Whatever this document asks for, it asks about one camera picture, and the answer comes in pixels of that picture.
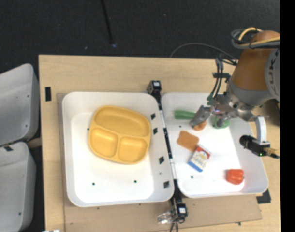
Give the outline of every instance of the gray container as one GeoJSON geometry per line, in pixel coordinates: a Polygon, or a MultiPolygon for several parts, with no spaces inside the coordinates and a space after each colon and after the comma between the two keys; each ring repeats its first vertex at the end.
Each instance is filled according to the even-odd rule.
{"type": "Polygon", "coordinates": [[[39,126],[39,82],[30,64],[0,74],[0,232],[33,217],[36,164],[28,145],[39,126]]]}

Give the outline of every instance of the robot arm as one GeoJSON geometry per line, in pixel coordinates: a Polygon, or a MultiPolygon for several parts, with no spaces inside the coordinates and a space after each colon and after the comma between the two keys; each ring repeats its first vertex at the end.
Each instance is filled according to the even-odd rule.
{"type": "MultiPolygon", "coordinates": [[[[243,136],[240,143],[259,156],[278,158],[266,140],[265,118],[255,116],[252,110],[271,99],[280,101],[280,34],[256,28],[237,29],[232,32],[232,44],[243,52],[228,80],[226,92],[218,94],[216,91],[213,94],[213,90],[207,99],[210,106],[199,108],[191,126],[203,123],[211,114],[215,116],[214,126],[217,128],[226,127],[229,120],[236,117],[253,121],[256,123],[257,139],[243,136]],[[255,34],[249,41],[243,40],[252,32],[255,34]]],[[[222,59],[217,58],[216,64],[219,78],[215,86],[218,85],[219,89],[222,59]]]]}

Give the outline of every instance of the table surface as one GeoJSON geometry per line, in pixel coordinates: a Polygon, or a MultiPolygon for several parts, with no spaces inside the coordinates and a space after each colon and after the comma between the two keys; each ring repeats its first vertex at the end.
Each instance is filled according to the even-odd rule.
{"type": "MultiPolygon", "coordinates": [[[[225,72],[232,74],[233,70],[233,66],[225,64],[225,72]]],[[[80,231],[81,228],[92,226],[94,222],[90,218],[81,219],[82,210],[76,212],[76,207],[64,201],[58,94],[73,91],[146,92],[151,80],[161,81],[162,93],[208,93],[214,86],[215,79],[212,73],[215,71],[213,59],[39,55],[45,229],[59,229],[62,232],[80,231]],[[50,101],[47,101],[47,87],[50,87],[51,91],[50,101]]],[[[276,103],[268,101],[262,108],[256,108],[254,113],[269,115],[266,119],[267,139],[271,142],[272,148],[279,149],[280,120],[276,103]]],[[[255,134],[256,127],[253,123],[251,127],[255,134]]],[[[255,195],[202,199],[199,201],[200,205],[206,204],[205,208],[210,212],[204,214],[202,211],[205,211],[205,208],[195,208],[195,201],[187,199],[192,215],[180,225],[179,230],[183,232],[280,231],[280,161],[269,157],[262,158],[262,161],[269,179],[271,203],[254,204],[255,195]],[[242,210],[242,205],[249,205],[253,212],[245,212],[247,209],[242,210]],[[200,223],[197,222],[198,214],[202,216],[200,223]],[[235,223],[240,221],[242,222],[240,226],[235,223]]],[[[143,204],[140,208],[134,205],[106,206],[100,209],[98,215],[95,214],[91,218],[99,216],[98,225],[103,226],[104,231],[110,228],[109,221],[120,222],[115,226],[120,226],[121,230],[129,228],[129,231],[132,231],[131,228],[134,228],[134,231],[168,231],[169,227],[149,225],[154,222],[154,213],[157,213],[160,207],[161,203],[143,204]],[[117,215],[123,211],[126,214],[124,218],[130,219],[131,222],[124,221],[124,218],[117,215]]]]}

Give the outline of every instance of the yellow divided plate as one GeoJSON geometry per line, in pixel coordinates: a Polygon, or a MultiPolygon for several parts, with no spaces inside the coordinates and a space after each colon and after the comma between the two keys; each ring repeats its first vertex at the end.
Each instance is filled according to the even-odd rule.
{"type": "Polygon", "coordinates": [[[94,114],[88,142],[99,157],[135,164],[146,156],[151,125],[142,114],[117,106],[102,106],[94,114]]]}

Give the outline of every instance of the red object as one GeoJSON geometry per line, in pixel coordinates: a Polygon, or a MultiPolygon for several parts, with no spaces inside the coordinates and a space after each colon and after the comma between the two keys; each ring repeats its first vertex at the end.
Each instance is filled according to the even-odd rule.
{"type": "Polygon", "coordinates": [[[244,171],[242,169],[229,169],[226,173],[226,180],[234,185],[239,185],[244,179],[244,171]]]}

